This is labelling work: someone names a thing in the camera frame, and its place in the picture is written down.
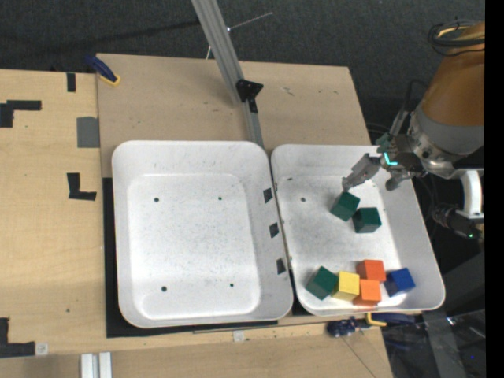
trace dark green block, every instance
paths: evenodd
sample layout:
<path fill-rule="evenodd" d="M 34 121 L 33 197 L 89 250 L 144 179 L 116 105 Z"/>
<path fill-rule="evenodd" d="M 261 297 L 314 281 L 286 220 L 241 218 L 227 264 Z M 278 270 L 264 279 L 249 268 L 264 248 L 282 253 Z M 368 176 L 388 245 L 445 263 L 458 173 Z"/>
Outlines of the dark green block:
<path fill-rule="evenodd" d="M 331 214 L 334 214 L 343 221 L 348 221 L 357 211 L 357 206 L 359 206 L 360 198 L 353 196 L 349 192 L 343 192 L 331 208 Z"/>
<path fill-rule="evenodd" d="M 315 297 L 324 299 L 332 293 L 337 283 L 338 276 L 329 272 L 324 266 L 321 266 L 306 285 L 306 290 L 315 295 Z"/>
<path fill-rule="evenodd" d="M 362 207 L 352 216 L 355 232 L 374 232 L 381 226 L 376 207 Z"/>

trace yellow cube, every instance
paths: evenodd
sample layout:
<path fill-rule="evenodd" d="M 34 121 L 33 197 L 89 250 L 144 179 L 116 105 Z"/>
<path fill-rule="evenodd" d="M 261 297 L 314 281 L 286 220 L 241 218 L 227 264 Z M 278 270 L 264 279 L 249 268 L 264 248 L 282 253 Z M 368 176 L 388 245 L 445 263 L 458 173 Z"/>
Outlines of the yellow cube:
<path fill-rule="evenodd" d="M 361 277 L 357 273 L 339 272 L 338 283 L 334 286 L 333 298 L 352 301 L 360 294 Z"/>

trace block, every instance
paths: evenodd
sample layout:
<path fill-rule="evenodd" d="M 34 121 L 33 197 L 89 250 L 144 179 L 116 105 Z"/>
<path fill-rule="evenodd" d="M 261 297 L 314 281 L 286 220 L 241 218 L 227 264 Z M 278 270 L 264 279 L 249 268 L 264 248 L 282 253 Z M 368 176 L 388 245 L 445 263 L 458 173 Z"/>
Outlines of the block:
<path fill-rule="evenodd" d="M 374 232 L 381 226 L 380 215 L 376 207 L 361 207 L 352 216 L 355 232 Z"/>
<path fill-rule="evenodd" d="M 406 293 L 415 288 L 415 282 L 408 268 L 395 270 L 387 274 L 387 281 L 384 282 L 385 289 L 389 297 Z"/>
<path fill-rule="evenodd" d="M 334 286 L 332 297 L 345 301 L 352 301 L 360 293 L 359 280 L 361 277 L 357 273 L 341 271 L 338 273 L 338 283 Z"/>
<path fill-rule="evenodd" d="M 361 199 L 357 196 L 353 196 L 349 192 L 343 192 L 332 205 L 331 214 L 343 221 L 348 221 L 357 211 L 360 201 Z"/>
<path fill-rule="evenodd" d="M 321 266 L 309 280 L 306 290 L 322 300 L 332 293 L 337 283 L 338 276 Z"/>
<path fill-rule="evenodd" d="M 355 268 L 361 279 L 378 280 L 383 283 L 387 279 L 383 261 L 365 259 Z"/>
<path fill-rule="evenodd" d="M 360 281 L 361 293 L 354 299 L 355 306 L 375 306 L 381 301 L 380 282 L 378 280 Z"/>

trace wooden table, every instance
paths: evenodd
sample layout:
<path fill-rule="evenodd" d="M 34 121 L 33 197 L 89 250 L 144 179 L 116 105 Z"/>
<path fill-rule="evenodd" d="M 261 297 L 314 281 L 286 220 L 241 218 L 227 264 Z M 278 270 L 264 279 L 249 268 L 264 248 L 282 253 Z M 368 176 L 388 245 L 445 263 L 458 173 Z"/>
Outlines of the wooden table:
<path fill-rule="evenodd" d="M 145 362 L 151 372 L 172 360 L 176 371 L 197 376 L 198 368 L 216 358 L 229 369 L 227 375 L 216 376 L 235 376 L 237 369 L 250 373 L 245 376 L 268 376 L 266 370 L 272 376 L 281 376 L 272 373 L 276 370 L 313 376 L 310 365 L 327 372 L 347 371 L 333 376 L 391 376 L 380 330 L 370 329 L 343 342 L 328 337 L 320 323 L 324 320 L 316 317 L 287 316 L 274 328 L 247 330 L 245 343 L 233 343 L 230 331 L 106 338 L 102 177 L 109 176 L 111 150 L 121 140 L 146 138 L 148 131 L 152 139 L 246 136 L 240 109 L 231 106 L 212 61 L 101 58 L 120 74 L 119 87 L 78 73 L 76 91 L 68 92 L 64 73 L 0 71 L 0 102 L 43 103 L 41 111 L 15 111 L 13 127 L 0 128 L 0 317 L 10 318 L 10 343 L 47 343 L 50 353 L 0 360 L 0 376 L 2 371 L 16 376 L 29 369 L 63 374 L 60 367 L 73 365 L 78 354 L 101 351 L 114 352 L 114 370 L 124 371 L 120 376 L 135 376 L 132 371 L 143 360 L 150 360 Z M 265 84 L 257 101 L 269 153 L 282 143 L 369 145 L 347 68 L 250 62 L 242 67 L 249 80 Z M 191 74 L 199 80 L 197 90 L 180 84 Z M 142 119 L 132 112 L 139 102 L 143 102 Z M 79 148 L 76 119 L 98 117 L 98 107 L 101 149 Z M 125 133 L 124 124 L 135 133 Z M 79 172 L 81 190 L 98 192 L 96 200 L 69 199 L 68 172 Z M 348 343 L 357 338 L 361 354 Z M 187 346 L 190 354 L 199 356 L 189 357 Z M 170 355 L 160 359 L 167 348 Z M 235 358 L 229 358 L 234 352 Z M 132 354 L 138 360 L 133 364 Z M 301 354 L 308 357 L 305 368 L 295 367 L 304 362 Z M 366 354 L 372 361 L 367 364 L 362 361 Z M 184 358 L 193 367 L 185 366 Z M 261 360 L 260 365 L 254 360 Z"/>

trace empty white tray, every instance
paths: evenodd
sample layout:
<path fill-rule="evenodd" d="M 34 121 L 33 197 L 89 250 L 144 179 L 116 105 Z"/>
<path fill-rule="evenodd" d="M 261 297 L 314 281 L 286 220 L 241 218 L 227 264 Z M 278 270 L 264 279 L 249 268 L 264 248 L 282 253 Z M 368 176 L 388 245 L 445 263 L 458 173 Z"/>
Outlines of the empty white tray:
<path fill-rule="evenodd" d="M 119 306 L 131 324 L 271 321 L 290 310 L 262 148 L 130 141 L 115 149 L 112 166 Z"/>
<path fill-rule="evenodd" d="M 371 180 L 350 189 L 359 207 L 376 207 L 382 225 L 372 233 L 356 233 L 352 220 L 333 216 L 342 178 L 375 146 L 284 145 L 272 153 L 276 196 L 296 292 L 303 307 L 318 316 L 435 309 L 444 301 L 444 284 L 410 180 L 387 191 L 390 174 L 381 169 Z M 416 287 L 390 298 L 381 284 L 377 307 L 354 306 L 328 296 L 320 300 L 305 287 L 320 266 L 337 273 L 355 272 L 365 259 L 381 259 L 386 272 L 407 267 Z"/>

